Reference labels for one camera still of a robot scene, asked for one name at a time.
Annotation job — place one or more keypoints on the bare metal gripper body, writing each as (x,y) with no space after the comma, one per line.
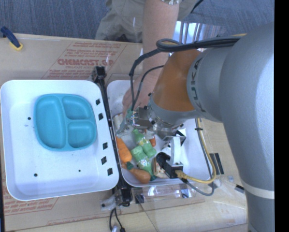
(144,120)

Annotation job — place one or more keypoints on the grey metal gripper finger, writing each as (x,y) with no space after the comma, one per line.
(122,127)

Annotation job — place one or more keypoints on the person's forearm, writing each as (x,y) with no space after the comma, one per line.
(159,33)

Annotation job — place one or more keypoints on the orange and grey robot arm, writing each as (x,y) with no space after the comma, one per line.
(231,86)

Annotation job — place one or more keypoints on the person's hand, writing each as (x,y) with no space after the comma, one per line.
(137,93)

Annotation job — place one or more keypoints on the orange carrot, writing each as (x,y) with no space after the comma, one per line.
(140,175)
(124,150)

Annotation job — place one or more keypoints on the blue divided plate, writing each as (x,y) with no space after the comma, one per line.
(64,122)

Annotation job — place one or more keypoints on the white plastic tray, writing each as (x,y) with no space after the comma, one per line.
(62,173)
(195,153)

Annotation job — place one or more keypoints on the brown cardboard board red print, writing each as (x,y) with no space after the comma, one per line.
(38,59)

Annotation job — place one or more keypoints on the person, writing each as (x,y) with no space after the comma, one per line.
(122,13)

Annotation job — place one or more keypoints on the black cylinder on white bracket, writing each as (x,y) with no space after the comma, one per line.
(169,167)

